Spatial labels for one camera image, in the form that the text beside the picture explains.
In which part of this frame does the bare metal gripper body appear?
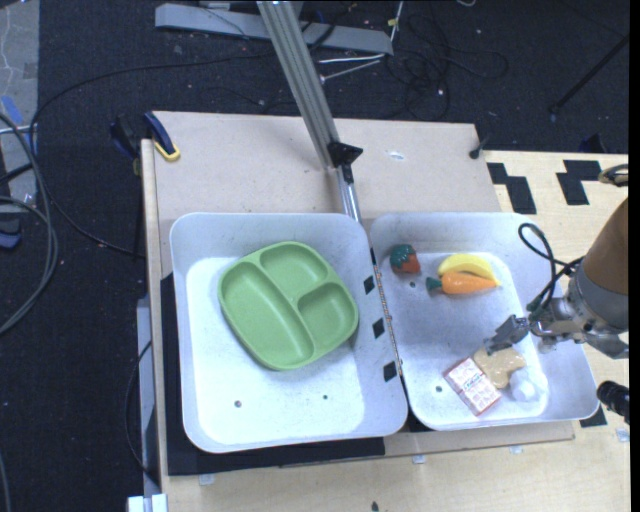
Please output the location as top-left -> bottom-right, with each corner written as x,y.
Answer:
526,296 -> 585,354

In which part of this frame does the tan toy bread slice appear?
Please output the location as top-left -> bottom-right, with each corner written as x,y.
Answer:
472,345 -> 528,390

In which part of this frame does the red and white carton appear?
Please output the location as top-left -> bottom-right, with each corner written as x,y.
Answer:
442,356 -> 503,417

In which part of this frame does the white plastic tray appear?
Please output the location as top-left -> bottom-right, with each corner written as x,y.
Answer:
168,211 -> 409,454
368,211 -> 601,432

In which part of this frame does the clear plastic bottle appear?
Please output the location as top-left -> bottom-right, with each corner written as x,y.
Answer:
508,366 -> 549,403

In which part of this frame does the orange carrot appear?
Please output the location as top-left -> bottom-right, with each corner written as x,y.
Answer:
425,271 -> 499,297

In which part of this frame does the yellow banana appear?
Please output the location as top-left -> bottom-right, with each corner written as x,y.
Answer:
437,253 -> 502,287

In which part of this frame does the thin black and white rod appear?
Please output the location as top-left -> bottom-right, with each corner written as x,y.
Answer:
336,164 -> 405,382

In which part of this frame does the red toy strawberry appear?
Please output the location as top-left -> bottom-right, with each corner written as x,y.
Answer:
389,243 -> 422,275

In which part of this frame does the green divided plate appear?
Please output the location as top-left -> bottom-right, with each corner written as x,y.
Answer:
217,240 -> 360,372

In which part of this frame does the pale brown flat board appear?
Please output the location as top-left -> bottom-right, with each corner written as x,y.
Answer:
151,110 -> 575,458

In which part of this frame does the black cylinder on white bracket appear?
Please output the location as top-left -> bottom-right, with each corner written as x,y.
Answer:
584,329 -> 630,426

